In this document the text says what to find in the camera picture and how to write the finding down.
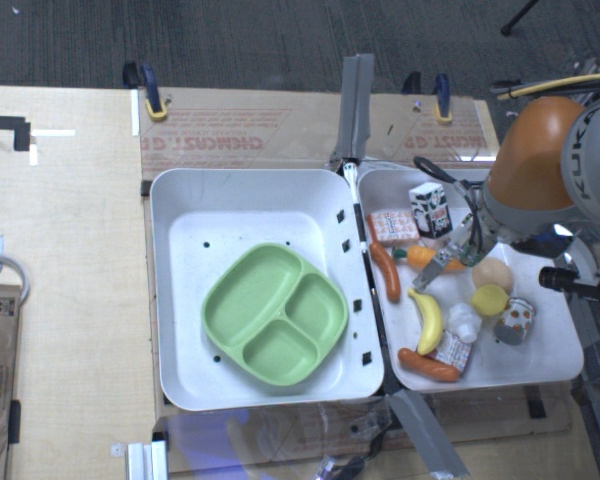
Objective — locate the red and white packet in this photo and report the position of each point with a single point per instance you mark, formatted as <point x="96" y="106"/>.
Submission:
<point x="455" y="352"/>
<point x="394" y="227"/>

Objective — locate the white plastic tray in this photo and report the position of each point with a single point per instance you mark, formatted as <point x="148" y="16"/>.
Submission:
<point x="240" y="203"/>
<point x="535" y="363"/>

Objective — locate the black cylinder on white bracket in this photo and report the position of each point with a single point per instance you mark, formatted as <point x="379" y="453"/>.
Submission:
<point x="560" y="279"/>

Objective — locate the small can with strawberry print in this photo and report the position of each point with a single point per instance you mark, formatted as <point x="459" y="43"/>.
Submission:
<point x="516" y="320"/>

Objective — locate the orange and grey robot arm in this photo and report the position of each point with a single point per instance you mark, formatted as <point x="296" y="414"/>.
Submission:
<point x="535" y="163"/>

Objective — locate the white plastic bottle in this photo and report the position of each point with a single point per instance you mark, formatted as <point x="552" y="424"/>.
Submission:
<point x="464" y="320"/>

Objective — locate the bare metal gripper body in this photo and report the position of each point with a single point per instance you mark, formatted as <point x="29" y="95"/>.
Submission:
<point x="472" y="240"/>

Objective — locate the orange sausage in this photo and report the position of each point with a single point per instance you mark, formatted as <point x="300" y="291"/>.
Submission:
<point x="387" y="270"/>
<point x="427" y="365"/>

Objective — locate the green divided plate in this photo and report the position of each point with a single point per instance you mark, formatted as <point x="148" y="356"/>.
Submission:
<point x="260" y="293"/>

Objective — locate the yellow banana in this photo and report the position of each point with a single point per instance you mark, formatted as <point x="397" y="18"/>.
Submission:
<point x="430" y="320"/>

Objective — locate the beige egg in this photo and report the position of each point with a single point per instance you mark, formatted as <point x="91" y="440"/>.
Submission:
<point x="492" y="274"/>

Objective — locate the orange carrot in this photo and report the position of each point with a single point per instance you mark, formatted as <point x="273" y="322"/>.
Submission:
<point x="422" y="257"/>

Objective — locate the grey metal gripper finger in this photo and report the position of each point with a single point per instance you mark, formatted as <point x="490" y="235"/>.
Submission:
<point x="432" y="270"/>

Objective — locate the yellow lemon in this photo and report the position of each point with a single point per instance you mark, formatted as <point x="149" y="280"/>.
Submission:
<point x="489" y="300"/>

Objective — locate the brown cardboard board red print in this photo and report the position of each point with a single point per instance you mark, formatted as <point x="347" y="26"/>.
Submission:
<point x="240" y="138"/>

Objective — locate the black tripod leg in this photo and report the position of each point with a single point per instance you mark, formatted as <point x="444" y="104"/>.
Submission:
<point x="532" y="3"/>

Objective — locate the black and white carton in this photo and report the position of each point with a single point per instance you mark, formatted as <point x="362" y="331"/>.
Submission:
<point x="430" y="208"/>

